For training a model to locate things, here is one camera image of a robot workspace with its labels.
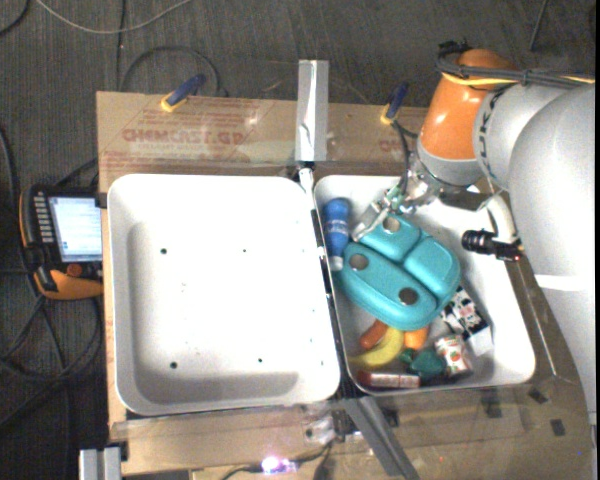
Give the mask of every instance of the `banana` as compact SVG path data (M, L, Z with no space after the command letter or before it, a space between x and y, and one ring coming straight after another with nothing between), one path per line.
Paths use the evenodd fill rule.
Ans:
M359 368L379 368L393 361L404 347L404 331L389 327L380 342L370 350L349 357L349 363Z

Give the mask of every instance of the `orange object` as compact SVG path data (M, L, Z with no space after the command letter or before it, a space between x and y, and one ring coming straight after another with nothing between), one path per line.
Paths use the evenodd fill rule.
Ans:
M417 329L415 331L405 331L404 333L404 346L406 348L412 348L413 350L420 350L427 338L429 337L429 326Z
M365 350L370 350L376 345L386 334L389 326L381 320L377 320L371 324L363 334L360 336L360 346Z
M456 59L456 64L470 67L515 69L507 59L490 50L468 50ZM438 83L429 112L420 133L422 147L430 154L449 160L470 160L473 151L473 123L487 92L494 85L457 84L442 78Z

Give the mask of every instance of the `water bottle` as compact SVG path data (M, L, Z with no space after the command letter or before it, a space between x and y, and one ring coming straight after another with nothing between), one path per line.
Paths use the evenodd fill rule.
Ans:
M351 203L344 197L331 199L322 208L329 268L334 272L342 270L344 248L349 243L350 211Z

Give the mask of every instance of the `tin can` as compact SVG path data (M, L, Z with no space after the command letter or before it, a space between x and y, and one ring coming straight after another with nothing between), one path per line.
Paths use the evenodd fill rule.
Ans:
M447 362L447 376L457 378L473 373L471 361L467 356L464 340L458 334L439 338L434 343L436 353Z

